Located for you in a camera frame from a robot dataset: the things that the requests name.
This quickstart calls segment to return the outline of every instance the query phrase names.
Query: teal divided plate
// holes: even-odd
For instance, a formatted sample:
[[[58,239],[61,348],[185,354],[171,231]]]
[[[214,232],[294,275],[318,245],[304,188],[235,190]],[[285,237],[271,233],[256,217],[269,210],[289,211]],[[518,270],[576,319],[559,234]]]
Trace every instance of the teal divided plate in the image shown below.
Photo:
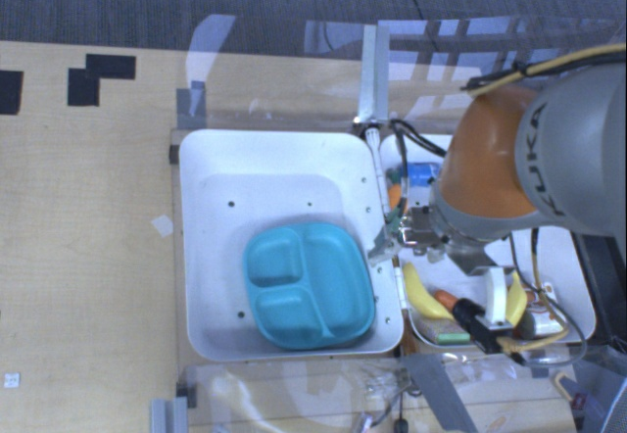
[[[355,240],[323,222],[275,227],[244,252],[244,278],[255,322],[288,350],[344,344],[374,319],[372,285]]]

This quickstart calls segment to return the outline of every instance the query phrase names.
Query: black tape mark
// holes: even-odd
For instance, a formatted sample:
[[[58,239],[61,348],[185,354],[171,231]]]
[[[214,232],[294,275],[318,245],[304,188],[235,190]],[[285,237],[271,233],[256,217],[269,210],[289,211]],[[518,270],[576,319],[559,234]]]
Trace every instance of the black tape mark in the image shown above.
[[[168,158],[170,165],[178,165],[178,151],[180,146],[169,146]]]
[[[135,57],[87,54],[89,77],[106,79],[135,79]]]
[[[0,115],[16,116],[22,104],[21,71],[0,71]]]
[[[85,69],[68,70],[68,106],[99,106],[100,80]]]

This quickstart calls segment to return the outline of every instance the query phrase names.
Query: yellow cable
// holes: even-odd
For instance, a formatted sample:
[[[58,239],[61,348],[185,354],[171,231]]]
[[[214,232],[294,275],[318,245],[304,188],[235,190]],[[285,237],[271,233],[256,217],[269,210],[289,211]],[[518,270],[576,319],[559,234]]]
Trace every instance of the yellow cable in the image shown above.
[[[586,48],[584,50],[579,50],[578,52],[573,52],[567,55],[562,55],[561,57],[557,57],[556,59],[552,59],[549,61],[541,62],[540,64],[529,66],[526,69],[525,74],[523,74],[520,71],[513,72],[512,74],[508,74],[502,77],[501,79],[497,79],[496,81],[493,81],[492,83],[486,84],[479,88],[475,88],[474,90],[469,90],[468,95],[470,95],[473,98],[478,97],[479,95],[488,93],[506,84],[517,82],[523,77],[533,76],[544,71],[558,68],[559,66],[563,66],[565,64],[570,64],[571,62],[576,62],[576,61],[580,61],[583,59],[587,59],[589,57],[597,57],[598,55],[605,55],[608,53],[625,52],[625,51],[627,51],[627,45],[625,43],[616,43],[616,44],[611,44],[611,45]]]
[[[523,351],[531,351],[531,350],[539,350],[540,348],[545,348],[550,344],[563,339],[565,335],[568,333],[568,325],[563,320],[563,318],[558,315],[551,303],[547,298],[547,293],[542,288],[542,281],[540,280],[540,269],[538,268],[538,255],[535,251],[531,253],[531,263],[533,265],[533,276],[536,282],[536,289],[538,289],[538,297],[540,298],[540,302],[547,309],[547,311],[555,317],[555,320],[561,326],[561,331],[557,332],[550,337],[545,337],[544,339],[539,339],[538,341],[521,343],[512,339],[511,337],[497,337],[497,342],[503,348],[503,351],[506,353],[520,353]]]

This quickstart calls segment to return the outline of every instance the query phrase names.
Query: white sticker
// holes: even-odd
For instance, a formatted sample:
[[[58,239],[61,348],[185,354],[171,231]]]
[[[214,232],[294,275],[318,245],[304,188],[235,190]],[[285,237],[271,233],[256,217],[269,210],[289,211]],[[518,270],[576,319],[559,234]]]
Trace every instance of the white sticker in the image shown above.
[[[4,374],[4,387],[5,388],[19,388],[20,387],[20,373],[15,372],[11,374]]]
[[[159,234],[161,234],[162,238],[170,236],[174,233],[174,224],[168,216],[158,216],[157,218],[154,218],[151,222],[155,226],[155,229],[159,231]]]

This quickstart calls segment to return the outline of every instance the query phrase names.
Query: clear plastic panel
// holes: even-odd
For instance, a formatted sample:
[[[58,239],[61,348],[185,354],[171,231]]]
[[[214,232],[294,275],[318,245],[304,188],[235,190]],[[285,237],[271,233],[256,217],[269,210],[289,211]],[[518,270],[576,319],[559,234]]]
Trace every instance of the clear plastic panel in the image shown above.
[[[572,367],[532,371],[473,350],[442,354],[441,361],[478,431],[576,431],[555,383],[574,381]],[[204,365],[190,367],[186,377],[197,393],[189,421],[199,428],[192,432],[387,432],[401,407],[410,431],[443,431],[419,386],[392,358]]]
[[[361,24],[209,15],[194,30],[179,127],[349,131],[362,77]],[[452,133],[469,78],[624,40],[624,22],[507,16],[379,21],[390,30],[389,113]],[[542,88],[549,80],[529,80]]]

